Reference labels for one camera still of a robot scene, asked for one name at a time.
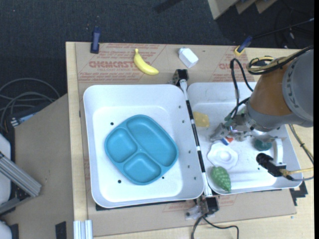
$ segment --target black wire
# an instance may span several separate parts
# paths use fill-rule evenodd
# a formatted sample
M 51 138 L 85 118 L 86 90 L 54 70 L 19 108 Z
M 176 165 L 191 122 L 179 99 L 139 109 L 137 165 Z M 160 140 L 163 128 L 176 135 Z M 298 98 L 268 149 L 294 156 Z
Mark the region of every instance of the black wire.
M 5 128 L 3 126 L 3 122 L 4 122 L 4 116 L 5 116 L 5 113 L 6 113 L 6 110 L 9 109 L 9 107 L 15 103 L 16 100 L 18 100 L 19 98 L 21 97 L 24 97 L 24 96 L 41 96 L 43 98 L 46 98 L 50 103 L 53 102 L 53 100 L 45 95 L 42 95 L 42 94 L 39 94 L 37 92 L 25 92 L 23 94 L 20 94 L 19 96 L 13 98 L 8 104 L 7 106 L 4 108 L 4 111 L 2 112 L 2 115 L 0 117 L 0 131 L 3 132 L 5 131 Z
M 4 85 L 0 88 L 0 93 L 1 93 L 1 91 L 2 91 L 5 87 L 11 85 L 12 83 L 19 82 L 19 81 L 36 81 L 36 82 L 40 82 L 40 83 L 42 83 L 42 84 L 44 84 L 44 85 L 47 85 L 50 89 L 52 89 L 52 90 L 54 91 L 54 93 L 57 95 L 58 98 L 60 97 L 59 93 L 57 92 L 57 90 L 56 90 L 54 87 L 52 87 L 52 86 L 51 86 L 50 84 L 48 84 L 47 82 L 45 82 L 45 81 L 43 81 L 43 80 L 36 79 L 36 78 L 20 78 L 20 79 L 15 79 L 15 80 L 13 80 L 13 81 L 10 81 L 10 82 L 4 84 Z M 0 97 L 3 98 L 3 99 L 7 99 L 7 100 L 12 100 L 12 99 L 14 99 L 14 98 L 7 97 L 7 96 L 4 96 L 4 95 L 0 95 Z M 34 100 L 32 100 L 32 99 L 31 99 L 31 100 L 30 100 L 30 99 L 26 99 L 26 100 L 22 100 L 22 101 L 34 101 Z
M 246 83 L 246 86 L 249 88 L 250 91 L 253 91 L 253 89 L 250 87 L 250 85 L 249 85 L 249 83 L 247 81 L 247 78 L 246 78 L 246 75 L 245 75 L 245 72 L 244 72 L 244 68 L 242 67 L 241 63 L 238 61 L 238 59 L 233 58 L 230 61 L 230 69 L 231 69 L 231 77 L 233 79 L 235 92 L 236 92 L 236 106 L 235 106 L 234 110 L 231 112 L 231 114 L 233 114 L 232 117 L 231 117 L 232 119 L 234 119 L 235 116 L 237 115 L 238 107 L 240 106 L 240 104 L 239 104 L 239 91 L 238 91 L 238 85 L 237 85 L 236 76 L 235 76 L 234 62 L 236 62 L 239 65 L 239 68 L 240 68 L 241 73 L 243 75 L 243 78 L 244 78 L 244 81 Z
M 210 224 L 211 226 L 213 226 L 214 228 L 217 228 L 217 229 L 230 229 L 230 228 L 235 228 L 237 230 L 237 239 L 239 239 L 239 228 L 235 225 L 231 225 L 231 226 L 228 226 L 228 227 L 219 227 L 219 226 L 216 226 L 214 225 L 213 223 L 209 222 L 205 217 L 203 217 L 203 219 L 208 223 Z
M 197 225 L 199 224 L 200 220 L 201 220 L 202 218 L 204 218 L 204 216 L 205 216 L 205 215 L 199 217 L 199 218 L 197 219 L 197 221 L 195 222 L 195 224 L 194 224 L 194 226 L 193 226 L 193 229 L 191 230 L 191 234 L 190 234 L 190 238 L 191 238 L 191 239 L 194 239 L 195 229 L 197 228 Z
M 289 59 L 287 59 L 287 60 L 285 60 L 285 61 L 283 61 L 283 62 L 281 62 L 281 63 L 278 63 L 278 62 L 277 62 L 277 65 L 275 65 L 275 66 L 273 66 L 273 67 L 267 69 L 266 71 L 262 71 L 262 72 L 252 72 L 252 71 L 248 70 L 248 72 L 249 72 L 250 74 L 252 74 L 252 75 L 262 75 L 262 74 L 267 74 L 267 73 L 273 72 L 273 71 L 275 71 L 275 70 L 277 70 L 277 69 L 279 69 L 279 68 L 282 68 L 282 66 L 286 65 L 287 63 L 289 63 L 290 61 L 292 61 L 292 60 L 294 60 L 295 58 L 299 57 L 300 55 L 304 54 L 305 52 L 307 52 L 307 51 L 309 51 L 309 50 L 312 50 L 313 48 L 314 48 L 314 46 L 311 45 L 311 46 L 309 46 L 309 47 L 307 47 L 307 48 L 305 48 L 305 49 L 303 49 L 303 50 L 297 52 L 297 53 L 296 53 L 294 56 L 292 56 L 291 58 L 289 58 Z M 249 62 L 249 64 L 248 64 L 248 66 L 249 66 L 249 67 L 252 67 L 253 65 L 254 65 L 254 64 L 252 63 L 252 60 L 251 60 L 251 61 Z
M 291 7 L 291 6 L 289 6 L 284 0 L 280 0 L 283 4 L 284 4 L 284 6 L 285 6 L 285 8 L 283 8 L 283 9 L 281 9 L 281 11 L 277 14 L 277 16 L 276 16 L 276 20 L 275 20 L 275 29 L 276 29 L 276 26 L 277 26 L 277 24 L 278 24 L 278 18 L 279 18 L 279 15 L 281 14 L 281 12 L 282 11 L 284 11 L 284 10 L 288 10 L 288 12 L 289 12 L 289 16 L 290 16 L 290 26 L 292 26 L 291 28 L 290 28 L 290 31 L 289 31 L 289 33 L 293 33 L 293 30 L 296 30 L 296 31 L 299 31 L 299 32 L 303 32 L 303 30 L 304 29 L 301 29 L 301 31 L 299 30 L 300 28 L 298 28 L 297 27 L 297 25 L 294 25 L 293 24 L 293 13 L 299 13 L 300 15 L 304 15 L 304 16 L 306 16 L 306 17 L 310 17 L 310 19 L 311 18 L 314 18 L 314 12 L 312 11 L 312 10 L 310 10 L 310 11 L 302 11 L 302 10 L 299 10 L 299 9 L 296 9 L 296 8 L 294 8 L 294 7 Z M 279 47 L 279 48 L 283 48 L 283 44 L 285 43 L 285 42 L 288 42 L 288 40 L 287 40 L 287 38 L 285 37 L 285 35 L 284 35 L 284 32 L 283 31 L 280 31 L 279 32 L 279 34 L 281 34 L 281 36 L 282 36 L 282 42 L 281 42 L 281 44 L 279 44 L 278 43 L 278 35 L 277 35 L 277 33 L 275 33 L 275 41 L 276 41 L 276 44 L 277 44 L 277 46 Z M 307 34 L 308 36 L 313 36 L 313 31 L 309 31 L 308 33 L 307 32 L 304 32 L 304 34 Z M 296 43 L 296 40 L 295 40 L 295 38 L 292 38 L 292 43 L 295 45 L 295 47 L 297 48 L 297 49 L 299 49 L 299 45 Z
M 303 143 L 302 140 L 300 139 L 300 137 L 298 136 L 294 126 L 292 124 L 289 124 L 289 128 L 290 128 L 291 132 L 293 133 L 293 135 L 294 135 L 295 139 L 297 140 L 297 142 L 300 144 L 300 147 L 304 150 L 304 152 L 306 153 L 307 157 L 310 159 L 311 163 L 314 165 L 313 157 L 310 155 L 310 153 L 307 150 L 307 148 L 305 148 L 305 143 Z
M 228 226 L 228 227 L 219 227 L 219 226 L 216 226 L 214 225 L 213 223 L 209 222 L 206 218 L 205 218 L 206 215 L 203 215 L 203 216 L 200 216 L 197 221 L 195 222 L 194 226 L 193 226 L 193 229 L 191 231 L 191 239 L 194 239 L 194 234 L 195 234 L 195 230 L 199 224 L 199 222 L 201 221 L 201 219 L 204 219 L 208 224 L 210 224 L 212 227 L 214 228 L 217 228 L 217 229 L 230 229 L 230 228 L 235 228 L 237 230 L 237 239 L 239 239 L 239 228 L 235 225 L 231 225 L 231 226 Z
M 286 178 L 290 181 L 309 181 L 312 180 L 314 177 L 309 177 L 309 178 L 303 178 L 303 179 L 295 179 L 294 177 L 287 175 Z
M 240 107 L 241 105 L 243 104 L 246 104 L 248 102 L 249 98 L 246 98 L 244 99 L 243 101 L 241 101 L 239 104 L 238 104 L 238 107 Z M 230 114 L 233 114 L 233 112 L 236 110 L 236 107 L 230 112 Z
M 249 83 L 248 83 L 248 81 L 247 81 L 244 68 L 243 68 L 243 66 L 241 65 L 241 63 L 239 62 L 239 60 L 238 60 L 237 58 L 232 59 L 232 62 L 230 62 L 230 67 L 233 67 L 233 68 L 234 68 L 234 62 L 236 62 L 236 63 L 239 65 L 239 68 L 240 68 L 241 73 L 242 73 L 242 75 L 243 75 L 243 78 L 244 78 L 244 81 L 245 81 L 245 83 L 246 83 L 246 86 L 249 88 L 249 90 L 250 90 L 251 92 L 253 92 L 254 90 L 250 87 L 250 85 L 249 85 Z

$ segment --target blue plastic tray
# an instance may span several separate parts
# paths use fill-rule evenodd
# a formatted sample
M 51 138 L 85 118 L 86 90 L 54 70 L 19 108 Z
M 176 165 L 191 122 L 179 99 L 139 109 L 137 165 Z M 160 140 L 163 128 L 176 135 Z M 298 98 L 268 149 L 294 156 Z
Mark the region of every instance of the blue plastic tray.
M 112 163 L 133 183 L 146 185 L 163 176 L 177 161 L 174 140 L 152 118 L 135 115 L 106 137 Z

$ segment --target cable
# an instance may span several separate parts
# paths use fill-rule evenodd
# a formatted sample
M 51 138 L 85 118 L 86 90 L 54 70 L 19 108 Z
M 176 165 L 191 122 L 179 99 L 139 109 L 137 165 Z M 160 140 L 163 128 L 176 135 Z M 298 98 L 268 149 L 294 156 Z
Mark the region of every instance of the cable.
M 249 90 L 252 92 L 253 89 L 250 87 L 248 81 L 247 81 L 247 78 L 246 78 L 246 75 L 245 75 L 245 72 L 244 72 L 244 68 L 242 67 L 241 63 L 238 61 L 238 59 L 236 58 L 233 58 L 231 61 L 230 61 L 230 69 L 231 69 L 231 77 L 233 79 L 233 83 L 234 83 L 234 87 L 235 87 L 235 95 L 236 95 L 236 106 L 235 108 L 232 110 L 232 112 L 227 116 L 227 118 L 229 116 L 231 116 L 231 119 L 233 120 L 235 118 L 235 116 L 237 115 L 237 112 L 238 112 L 238 108 L 240 105 L 242 105 L 243 103 L 242 102 L 246 102 L 246 99 L 242 102 L 239 102 L 239 90 L 238 90 L 238 85 L 237 85 L 237 81 L 236 81 L 236 76 L 235 76 L 235 69 L 234 69 L 234 62 L 236 62 L 238 65 L 239 65 L 239 68 L 241 70 L 241 73 L 243 75 L 243 78 L 244 78 L 244 81 L 245 81 L 245 84 L 246 86 L 249 88 Z
M 294 25 L 289 25 L 289 26 L 286 26 L 286 27 L 283 27 L 283 28 L 280 28 L 280 29 L 275 29 L 275 30 L 273 30 L 271 32 L 268 32 L 268 33 L 263 33 L 263 34 L 259 34 L 259 35 L 253 36 L 253 38 L 257 39 L 257 38 L 263 37 L 265 35 L 269 35 L 269 34 L 280 32 L 280 31 L 283 31 L 283 30 L 286 30 L 286 29 L 290 29 L 292 27 L 299 26 L 299 25 L 302 25 L 302 24 L 305 24 L 305 23 L 308 23 L 308 22 L 312 22 L 314 20 L 315 20 L 315 18 L 310 18 L 310 19 L 308 19 L 306 21 L 303 21 L 303 22 L 300 22 L 300 23 L 297 23 L 297 24 L 294 24 Z
M 305 151 L 305 153 L 308 156 L 308 158 L 310 159 L 311 163 L 314 164 L 314 156 L 308 150 L 308 148 L 305 146 L 305 143 L 298 136 L 294 125 L 289 124 L 289 128 L 292 131 L 292 133 L 293 133 L 294 137 L 296 138 L 297 142 L 300 144 L 300 147 L 303 148 L 303 150 Z M 289 171 L 289 170 L 286 170 L 286 169 L 280 169 L 280 172 L 283 174 L 284 177 L 286 177 L 288 180 L 291 180 L 291 181 L 308 181 L 308 180 L 312 180 L 314 178 L 314 176 L 309 177 L 309 178 L 303 178 L 303 179 L 295 179 L 291 175 L 295 174 L 295 173 L 309 172 L 309 171 L 313 171 L 313 170 L 314 170 L 314 167 L 310 167 L 310 168 L 294 170 L 294 171 Z
M 47 85 L 49 88 L 51 88 L 51 89 L 55 92 L 55 94 L 57 95 L 58 98 L 60 97 L 59 93 L 57 92 L 57 90 L 56 90 L 53 86 L 51 86 L 49 83 L 47 83 L 47 82 L 45 82 L 45 81 L 43 81 L 43 80 L 39 80 L 39 79 L 36 79 L 36 78 L 20 78 L 20 79 L 15 79 L 15 80 L 13 80 L 13 81 L 10 81 L 10 82 L 4 84 L 4 85 L 0 88 L 0 93 L 1 93 L 1 91 L 2 91 L 4 88 L 6 88 L 7 86 L 9 86 L 9 85 L 11 85 L 11 84 L 13 84 L 13 83 L 15 83 L 15 82 L 19 82 L 19 81 L 37 81 L 37 82 L 40 82 L 40 83 L 42 83 L 42 84 Z M 0 97 L 3 98 L 3 99 L 7 99 L 7 100 L 12 100 L 12 99 L 13 99 L 13 98 L 11 98 L 11 97 L 7 97 L 7 96 L 1 95 L 1 94 L 0 94 Z
M 299 135 L 297 134 L 297 132 L 295 130 L 294 125 L 289 124 L 289 128 L 290 128 L 291 132 L 293 133 L 294 137 L 296 138 L 297 142 L 300 144 L 300 147 L 304 149 L 306 155 L 308 156 L 308 158 L 310 159 L 312 164 L 314 164 L 314 156 L 313 156 L 313 154 L 308 150 L 308 148 L 305 146 L 303 141 L 300 139 Z
M 251 92 L 253 92 L 254 90 L 250 87 L 250 85 L 249 85 L 249 83 L 248 83 L 248 81 L 247 81 L 244 68 L 243 68 L 243 66 L 241 65 L 241 63 L 239 62 L 239 60 L 238 60 L 237 58 L 234 58 L 234 59 L 232 59 L 232 60 L 230 61 L 230 68 L 231 68 L 231 69 L 232 69 L 232 68 L 234 69 L 234 62 L 236 62 L 236 63 L 239 65 L 239 68 L 240 68 L 241 73 L 242 73 L 242 75 L 243 75 L 243 78 L 244 78 L 244 81 L 245 81 L 245 83 L 246 83 L 246 86 L 249 88 L 249 90 L 250 90 Z
M 34 106 L 32 106 L 32 105 L 15 105 L 14 107 L 28 107 L 28 108 L 33 108 Z
M 203 217 L 203 219 L 208 223 L 210 224 L 211 226 L 213 226 L 214 228 L 217 228 L 217 229 L 230 229 L 230 228 L 235 228 L 237 230 L 237 239 L 239 239 L 239 228 L 235 225 L 231 225 L 231 226 L 228 226 L 228 227 L 218 227 L 216 225 L 214 225 L 213 223 L 209 222 L 205 217 Z
M 304 27 L 299 27 L 297 26 L 296 24 L 294 24 L 294 22 L 297 22 L 296 20 L 294 20 L 296 17 L 297 18 L 300 18 L 301 19 L 309 19 L 309 20 L 306 20 L 304 22 L 314 22 L 314 11 L 313 10 L 308 10 L 308 11 L 303 11 L 303 10 L 300 10 L 300 9 L 296 9 L 294 7 L 291 7 L 289 6 L 284 0 L 280 0 L 284 6 L 285 6 L 285 10 L 287 10 L 289 13 L 287 13 L 287 15 L 289 15 L 289 18 L 287 20 L 290 20 L 289 21 L 289 25 L 291 26 L 289 28 L 289 37 L 291 38 L 292 40 L 292 44 L 297 48 L 299 49 L 299 45 L 297 44 L 297 39 L 298 37 L 302 37 L 303 39 L 309 39 L 309 40 L 313 40 L 314 39 L 314 31 L 313 30 L 307 30 L 305 29 Z M 307 25 L 308 28 L 310 29 L 313 29 L 313 25 L 310 25 L 308 24 Z M 284 35 L 285 33 L 282 31 L 281 32 L 281 35 L 282 35 L 282 42 L 281 42 L 281 45 L 278 45 L 278 47 L 280 48 L 288 48 L 288 45 L 289 45 L 289 39 L 285 37 Z
M 237 226 L 231 225 L 228 227 L 219 227 L 214 225 L 213 223 L 209 222 L 206 218 L 205 218 L 206 214 L 204 214 L 203 216 L 199 217 L 197 219 L 197 221 L 195 222 L 193 229 L 191 231 L 191 239 L 194 239 L 194 234 L 195 234 L 195 230 L 199 224 L 199 222 L 201 221 L 201 219 L 204 219 L 208 224 L 210 224 L 212 227 L 217 228 L 217 229 L 230 229 L 230 228 L 235 228 L 237 230 L 237 239 L 239 239 L 239 228 Z
M 261 58 L 255 58 L 252 59 L 246 66 L 248 72 L 252 75 L 262 75 L 262 74 L 266 74 L 266 73 L 270 73 L 272 71 L 275 71 L 279 68 L 282 68 L 282 66 L 284 66 L 285 64 L 287 64 L 288 62 L 292 61 L 293 59 L 299 57 L 300 55 L 304 54 L 305 52 L 313 49 L 314 46 L 311 45 L 307 48 L 304 48 L 300 51 L 295 52 L 294 54 L 287 56 L 287 57 L 283 57 L 283 58 L 278 58 L 273 60 L 271 63 L 269 63 L 266 66 L 260 66 L 260 67 L 254 67 L 253 66 L 260 61 L 266 61 L 267 59 L 270 59 L 270 57 L 266 56 L 263 57 L 265 59 L 261 59 Z
M 5 113 L 6 113 L 7 109 L 12 105 L 12 103 L 14 103 L 16 100 L 18 100 L 19 98 L 24 97 L 24 96 L 41 96 L 43 98 L 48 99 L 50 103 L 53 102 L 51 98 L 49 98 L 49 97 L 47 97 L 45 95 L 39 94 L 37 92 L 26 92 L 26 93 L 20 94 L 19 96 L 11 99 L 11 101 L 4 108 L 4 110 L 2 112 L 2 115 L 1 115 L 1 119 L 0 119 L 0 129 L 1 129 L 1 131 L 5 131 L 5 128 L 3 126 L 3 121 L 4 121 L 4 116 L 5 116 Z

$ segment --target yellow banana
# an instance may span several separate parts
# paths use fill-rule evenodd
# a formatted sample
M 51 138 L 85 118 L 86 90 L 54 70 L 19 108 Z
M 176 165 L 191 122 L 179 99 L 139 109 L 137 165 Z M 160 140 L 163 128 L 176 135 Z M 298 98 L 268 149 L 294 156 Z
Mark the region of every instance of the yellow banana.
M 153 66 L 150 66 L 147 64 L 144 59 L 139 54 L 139 49 L 135 49 L 135 55 L 134 55 L 134 64 L 143 72 L 149 75 L 155 75 L 158 74 L 159 71 L 154 68 Z

